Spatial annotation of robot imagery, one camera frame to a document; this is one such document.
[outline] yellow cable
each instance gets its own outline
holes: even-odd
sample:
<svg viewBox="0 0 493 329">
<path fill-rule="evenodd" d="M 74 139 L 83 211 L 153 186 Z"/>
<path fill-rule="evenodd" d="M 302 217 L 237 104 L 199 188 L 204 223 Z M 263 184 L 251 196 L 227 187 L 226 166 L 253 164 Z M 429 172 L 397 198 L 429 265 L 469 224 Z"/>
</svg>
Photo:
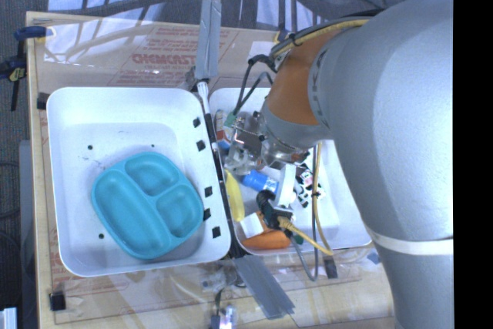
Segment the yellow cable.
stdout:
<svg viewBox="0 0 493 329">
<path fill-rule="evenodd" d="M 317 144 L 317 158 L 315 159 L 315 169 L 314 169 L 314 188 L 313 194 L 312 194 L 312 203 L 314 205 L 314 212 L 315 212 L 315 222 L 317 223 L 317 229 L 318 229 L 318 234 L 320 234 L 320 238 L 324 242 L 324 246 L 329 250 L 332 251 L 330 248 L 329 243 L 327 242 L 327 239 L 325 238 L 324 232 L 322 231 L 322 226 L 320 225 L 320 218 L 318 217 L 318 196 L 317 196 L 317 189 L 318 189 L 318 173 L 320 169 L 320 153 L 322 151 L 322 143 Z"/>
<path fill-rule="evenodd" d="M 282 54 L 283 52 L 292 49 L 295 46 L 301 45 L 304 42 L 323 35 L 328 32 L 333 32 L 334 30 L 339 30 L 339 29 L 346 29 L 346 28 L 356 28 L 358 26 L 363 26 L 368 22 L 368 19 L 355 19 L 353 21 L 345 21 L 345 22 L 339 22 L 337 24 L 329 25 L 326 26 L 325 28 L 316 30 L 315 32 L 308 33 L 305 36 L 300 37 L 299 39 L 294 40 L 294 42 L 288 43 L 285 47 L 282 49 L 277 50 L 274 54 L 270 54 L 272 58 L 276 58 L 278 55 Z"/>
<path fill-rule="evenodd" d="M 322 247 L 319 243 L 314 241 L 310 236 L 308 236 L 306 233 L 304 233 L 302 230 L 299 230 L 297 227 L 293 225 L 291 221 L 289 221 L 286 217 L 278 217 L 277 220 L 279 221 L 279 226 L 283 227 L 284 229 L 291 230 L 294 233 L 299 234 L 301 237 L 303 237 L 308 243 L 310 243 L 312 246 L 317 248 L 318 250 L 322 251 L 326 255 L 332 256 L 334 253 L 331 250 L 328 250 L 324 247 Z"/>
</svg>

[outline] blue object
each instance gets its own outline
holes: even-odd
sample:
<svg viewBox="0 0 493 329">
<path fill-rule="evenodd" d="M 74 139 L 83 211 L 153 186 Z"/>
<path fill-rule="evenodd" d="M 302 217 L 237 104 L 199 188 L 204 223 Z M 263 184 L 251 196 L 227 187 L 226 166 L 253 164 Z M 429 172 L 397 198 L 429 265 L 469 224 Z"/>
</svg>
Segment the blue object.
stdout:
<svg viewBox="0 0 493 329">
<path fill-rule="evenodd" d="M 33 39 L 35 37 L 51 36 L 53 32 L 44 26 L 25 26 L 14 32 L 15 40 L 18 42 Z"/>
<path fill-rule="evenodd" d="M 252 170 L 250 174 L 247 174 L 242 179 L 241 183 L 258 192 L 261 190 L 269 190 L 270 192 L 277 193 L 277 187 L 279 186 L 279 183 L 276 180 L 265 174 L 259 173 L 256 170 Z"/>
<path fill-rule="evenodd" d="M 199 194 L 158 153 L 140 153 L 105 170 L 92 186 L 92 205 L 118 245 L 144 260 L 178 247 L 203 221 Z"/>
</svg>

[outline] yellow object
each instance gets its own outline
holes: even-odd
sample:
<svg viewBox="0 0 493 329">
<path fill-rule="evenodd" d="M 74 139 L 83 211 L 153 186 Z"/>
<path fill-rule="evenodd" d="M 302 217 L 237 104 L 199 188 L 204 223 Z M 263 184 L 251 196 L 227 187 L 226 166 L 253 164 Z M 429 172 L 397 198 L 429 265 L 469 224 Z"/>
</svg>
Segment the yellow object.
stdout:
<svg viewBox="0 0 493 329">
<path fill-rule="evenodd" d="M 332 252 L 332 250 L 328 250 L 327 248 L 322 247 L 319 243 L 317 243 L 314 239 L 312 239 L 310 236 L 308 236 L 302 230 L 299 230 L 297 227 L 295 227 L 293 225 L 293 223 L 291 221 L 289 221 L 286 217 L 279 217 L 278 220 L 279 220 L 279 226 L 280 227 L 283 227 L 284 229 L 288 229 L 288 230 L 291 230 L 294 233 L 299 234 L 308 243 L 310 243 L 312 246 L 314 246 L 318 250 L 322 251 L 326 255 L 329 255 L 330 257 L 334 255 L 334 252 Z"/>
<path fill-rule="evenodd" d="M 299 39 L 293 40 L 292 42 L 288 42 L 288 44 L 285 47 L 283 47 L 282 49 L 275 51 L 275 53 L 270 53 L 270 57 L 276 58 L 276 56 L 279 56 L 280 54 L 286 52 L 287 50 L 292 49 L 296 46 L 299 46 L 299 45 L 303 44 L 304 42 L 306 42 L 307 40 L 312 39 L 313 37 L 323 35 L 324 33 L 333 32 L 333 31 L 339 30 L 339 29 L 357 28 L 357 27 L 363 26 L 367 22 L 368 22 L 368 19 L 355 19 L 352 21 L 344 21 L 344 22 L 339 22 L 337 24 L 326 26 L 325 28 L 318 29 L 316 31 L 308 33 L 307 35 L 300 37 Z"/>
<path fill-rule="evenodd" d="M 330 248 L 330 245 L 327 242 L 327 239 L 325 238 L 324 232 L 322 231 L 322 226 L 320 225 L 320 218 L 318 216 L 317 189 L 318 189 L 318 172 L 320 170 L 320 153 L 321 153 L 321 151 L 322 151 L 322 143 L 318 143 L 317 144 L 317 158 L 316 158 L 315 170 L 314 170 L 314 188 L 313 188 L 313 194 L 312 194 L 312 203 L 314 205 L 314 214 L 315 214 L 315 221 L 317 223 L 318 234 L 320 234 L 320 238 L 324 242 L 324 246 L 329 251 L 332 251 L 332 248 Z"/>
<path fill-rule="evenodd" d="M 230 198 L 231 214 L 236 222 L 240 222 L 245 217 L 245 206 L 241 197 L 240 185 L 229 171 L 224 171 L 226 172 L 226 192 Z"/>
</svg>

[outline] orange object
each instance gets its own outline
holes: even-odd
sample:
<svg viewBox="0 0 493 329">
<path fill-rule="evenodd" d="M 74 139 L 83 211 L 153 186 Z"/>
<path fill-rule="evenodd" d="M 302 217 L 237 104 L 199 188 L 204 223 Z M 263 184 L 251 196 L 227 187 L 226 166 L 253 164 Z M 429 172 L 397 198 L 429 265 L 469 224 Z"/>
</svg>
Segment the orange object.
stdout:
<svg viewBox="0 0 493 329">
<path fill-rule="evenodd" d="M 308 74 L 319 51 L 339 32 L 324 33 L 287 54 L 266 99 L 275 116 L 291 123 L 318 125 L 308 100 Z"/>
<path fill-rule="evenodd" d="M 282 230 L 268 230 L 267 232 L 245 239 L 242 244 L 246 248 L 277 250 L 279 248 L 289 247 L 291 240 L 287 238 Z"/>
</svg>

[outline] white object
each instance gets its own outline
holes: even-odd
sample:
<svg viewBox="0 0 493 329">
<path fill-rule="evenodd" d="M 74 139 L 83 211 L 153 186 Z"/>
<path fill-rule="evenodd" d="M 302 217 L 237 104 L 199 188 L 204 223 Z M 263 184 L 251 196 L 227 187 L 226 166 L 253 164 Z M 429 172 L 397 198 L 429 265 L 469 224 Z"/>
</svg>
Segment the white object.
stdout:
<svg viewBox="0 0 493 329">
<path fill-rule="evenodd" d="M 192 93 L 62 88 L 50 95 L 47 113 L 60 257 L 68 270 L 92 277 L 199 264 L 226 255 L 230 232 L 202 107 Z M 122 250 L 91 203 L 92 184 L 104 169 L 146 151 L 174 162 L 211 214 L 184 244 L 154 260 L 138 260 Z"/>
<path fill-rule="evenodd" d="M 367 227 L 374 243 L 390 251 L 406 253 L 407 255 L 452 255 L 454 253 L 454 239 L 431 241 L 398 240 L 374 232 Z"/>
<path fill-rule="evenodd" d="M 269 93 L 269 88 L 256 88 L 252 96 L 242 107 L 242 111 L 260 111 L 265 97 Z M 216 111 L 222 109 L 226 112 L 233 110 L 238 95 L 239 88 L 222 88 L 214 91 L 210 97 L 210 112 L 212 116 Z M 311 168 L 311 158 L 307 160 L 307 165 Z M 263 169 L 263 172 L 275 180 L 280 180 L 280 171 L 271 168 Z M 320 214 L 320 224 L 324 236 L 327 238 L 333 249 L 361 247 L 371 242 L 360 213 L 356 207 L 353 196 L 349 191 L 346 178 L 344 177 L 339 159 L 335 150 L 334 142 L 324 141 L 321 150 L 319 183 L 324 188 L 327 196 L 318 202 Z M 257 192 L 240 184 L 240 189 L 245 205 L 245 215 L 250 215 L 258 211 L 256 202 Z M 311 235 L 311 204 L 303 208 L 295 199 L 290 205 L 295 217 L 294 224 L 306 234 Z M 239 223 L 235 223 L 236 238 L 238 241 L 244 240 L 243 229 Z M 293 247 L 284 250 L 248 250 L 255 255 L 270 255 L 272 253 L 294 252 Z M 301 250 L 313 251 L 309 243 L 303 243 Z"/>
<path fill-rule="evenodd" d="M 17 329 L 17 310 L 15 307 L 0 311 L 0 329 Z"/>
<path fill-rule="evenodd" d="M 287 163 L 280 171 L 279 187 L 277 188 L 276 199 L 273 206 L 288 207 L 296 198 L 293 193 L 294 181 L 296 176 L 296 166 Z"/>
<path fill-rule="evenodd" d="M 244 217 L 240 221 L 240 225 L 247 239 L 263 232 L 262 223 L 257 213 L 251 213 Z"/>
</svg>

